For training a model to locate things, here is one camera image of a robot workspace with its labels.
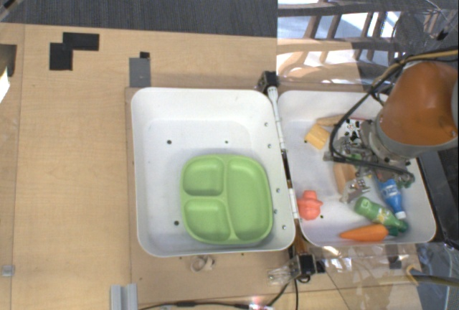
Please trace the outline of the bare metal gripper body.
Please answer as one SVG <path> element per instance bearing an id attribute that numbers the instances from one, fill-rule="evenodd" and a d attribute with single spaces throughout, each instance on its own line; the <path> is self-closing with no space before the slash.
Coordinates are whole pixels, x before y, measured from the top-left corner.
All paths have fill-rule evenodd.
<path id="1" fill-rule="evenodd" d="M 404 174 L 409 161 L 379 157 L 369 145 L 371 121 L 344 120 L 333 125 L 323 160 L 355 166 L 358 172 Z"/>

